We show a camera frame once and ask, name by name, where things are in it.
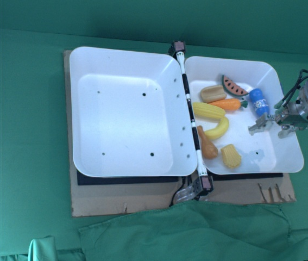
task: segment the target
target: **green table surface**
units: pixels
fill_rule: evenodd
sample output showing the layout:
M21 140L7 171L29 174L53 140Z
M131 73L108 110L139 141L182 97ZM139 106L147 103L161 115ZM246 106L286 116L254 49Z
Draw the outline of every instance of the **green table surface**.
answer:
M27 253L32 239L47 235L58 250L80 248L78 229L110 218L71 217L63 51L79 46L166 54L170 43L0 29L0 256ZM302 54L187 43L190 56L267 62L284 91L308 70ZM297 136L305 165L291 174L297 202L283 208L302 233L308 231L308 130Z

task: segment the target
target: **blue bottle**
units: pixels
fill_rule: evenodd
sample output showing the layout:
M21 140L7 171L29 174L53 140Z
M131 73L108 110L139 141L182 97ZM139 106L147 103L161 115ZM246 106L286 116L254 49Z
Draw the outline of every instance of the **blue bottle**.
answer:
M250 91L249 97L253 103L255 112L258 114L258 116L261 116L264 113L269 114L268 104L263 97L262 91L259 88Z

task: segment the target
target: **white plastic container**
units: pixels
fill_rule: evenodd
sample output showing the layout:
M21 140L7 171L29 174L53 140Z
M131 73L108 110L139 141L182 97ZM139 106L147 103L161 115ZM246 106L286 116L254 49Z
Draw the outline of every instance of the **white plastic container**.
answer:
M73 161L91 177L185 176L197 156L178 62L91 47L70 55Z
M186 96L178 62L165 54L76 48L70 55L73 161L91 177L186 176L197 167ZM263 62L190 57L185 61L191 101L224 74L247 91L260 88L270 106L283 97L278 75ZM204 160L216 174L297 172L303 156L296 135L279 139L279 126L251 136L251 106L227 113L217 148L234 144L242 156L227 168L221 153ZM216 122L195 117L204 130Z
M270 108L269 114L274 114L274 105L283 98L275 69L264 62L195 56L186 59L185 70L192 102L202 101L199 93L203 88L221 84L223 74L248 92L255 88L261 89ZM233 96L227 95L226 98L233 98ZM219 156L212 160L205 159L207 168L221 175L300 171L304 166L304 158L296 133L280 139L278 137L280 127L274 123L269 130L250 135L248 126L254 125L259 117L249 95L244 96L243 99L248 101L247 108L227 111L229 129L222 137L213 140L219 149ZM196 125L201 125L203 130L213 128L217 124L217 121L198 116L195 116L195 120ZM227 144L234 144L242 156L242 162L238 168L230 169L223 164L220 149Z

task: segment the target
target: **banana toy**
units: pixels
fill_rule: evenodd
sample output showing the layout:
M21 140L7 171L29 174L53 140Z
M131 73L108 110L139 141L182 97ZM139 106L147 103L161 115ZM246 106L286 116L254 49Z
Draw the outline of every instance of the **banana toy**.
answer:
M229 119L227 119L224 116L220 119L218 125L215 128L208 129L204 133L209 139L214 140L218 139L219 137L222 137L228 130L228 128L229 128Z

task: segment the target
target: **green cloth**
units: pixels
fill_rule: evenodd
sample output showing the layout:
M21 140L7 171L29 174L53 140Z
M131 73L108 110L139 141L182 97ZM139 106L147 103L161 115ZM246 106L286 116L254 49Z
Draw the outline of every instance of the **green cloth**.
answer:
M280 205L188 201L80 228L86 261L308 260Z

